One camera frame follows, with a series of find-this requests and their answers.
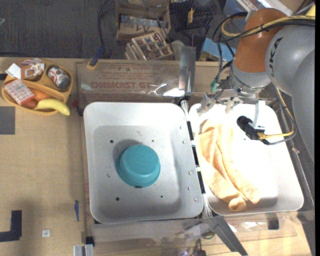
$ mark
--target teal bowl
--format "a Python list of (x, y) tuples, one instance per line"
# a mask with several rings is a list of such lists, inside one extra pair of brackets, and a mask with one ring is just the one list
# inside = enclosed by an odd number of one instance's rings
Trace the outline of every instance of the teal bowl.
[(120, 178), (135, 188), (145, 188), (156, 182), (160, 175), (160, 160), (149, 146), (137, 144), (125, 149), (116, 161)]

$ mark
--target wooden table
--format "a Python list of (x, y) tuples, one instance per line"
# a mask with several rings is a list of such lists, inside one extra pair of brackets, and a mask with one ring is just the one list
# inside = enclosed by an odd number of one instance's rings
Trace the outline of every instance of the wooden table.
[[(0, 74), (4, 74), (17, 60), (19, 58), (1, 57)], [(76, 83), (77, 64), (87, 62), (83, 59), (48, 60), (67, 68)], [(214, 62), (197, 62), (195, 80), (199, 87), (196, 90), (209, 90), (207, 85), (217, 70)], [(22, 236), (16, 241), (1, 242), (0, 255), (70, 256), (73, 255), (74, 245), (85, 243), (87, 221), (81, 139), (83, 118), (72, 104), (77, 99), (78, 87), (75, 84), (67, 102), (70, 116), (59, 113), (42, 116), (16, 109), (15, 134), (0, 135), (0, 232), (10, 230), (11, 211), (22, 210)], [(9, 104), (0, 97), (0, 107), (7, 106)], [(76, 200), (79, 201), (79, 221), (74, 210)], [(301, 223), (293, 218), (291, 227), (294, 227), (294, 232), (290, 237), (243, 241), (242, 245), (249, 255), (311, 255)], [(44, 229), (50, 229), (50, 237), (42, 237)], [(229, 252), (224, 244), (206, 245), (204, 242), (203, 249), (207, 255)], [(111, 254), (96, 247), (94, 255)], [(155, 248), (145, 254), (140, 250), (117, 255), (161, 254)]]

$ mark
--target yellow banana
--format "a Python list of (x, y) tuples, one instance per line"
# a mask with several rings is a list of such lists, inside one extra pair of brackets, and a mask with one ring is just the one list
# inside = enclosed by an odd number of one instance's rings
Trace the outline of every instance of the yellow banana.
[(55, 98), (45, 98), (38, 102), (38, 104), (35, 106), (34, 110), (47, 110), (52, 109), (59, 111), (60, 113), (69, 116), (70, 115), (70, 109), (66, 104), (64, 104), (62, 101), (55, 99)]

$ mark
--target soda can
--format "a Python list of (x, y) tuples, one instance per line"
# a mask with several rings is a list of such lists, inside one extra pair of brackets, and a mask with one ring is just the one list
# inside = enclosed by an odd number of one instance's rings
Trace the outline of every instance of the soda can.
[(71, 82), (71, 78), (59, 66), (49, 68), (47, 75), (60, 89), (66, 88)]

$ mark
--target dark floor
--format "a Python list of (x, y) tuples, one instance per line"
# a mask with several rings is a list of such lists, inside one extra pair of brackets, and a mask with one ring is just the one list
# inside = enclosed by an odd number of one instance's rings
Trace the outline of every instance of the dark floor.
[[(98, 12), (105, 0), (0, 0), (0, 56), (28, 56), (43, 58), (89, 59), (100, 46)], [(225, 0), (199, 0), (214, 5), (214, 16), (207, 37), (211, 37), (217, 25), (226, 17), (223, 14)], [(103, 58), (124, 59), (125, 45), (116, 41), (115, 1), (107, 4), (101, 18), (102, 38), (111, 55)], [(173, 26), (169, 33), (171, 41), (181, 40), (185, 45), (202, 45), (205, 29), (176, 32)], [(237, 41), (231, 46), (236, 48)], [(315, 200), (315, 165), (309, 157), (299, 135), (293, 140), (299, 150), (302, 168)], [(304, 210), (312, 209), (306, 198)], [(315, 255), (315, 220), (303, 219), (305, 233), (312, 253)]]

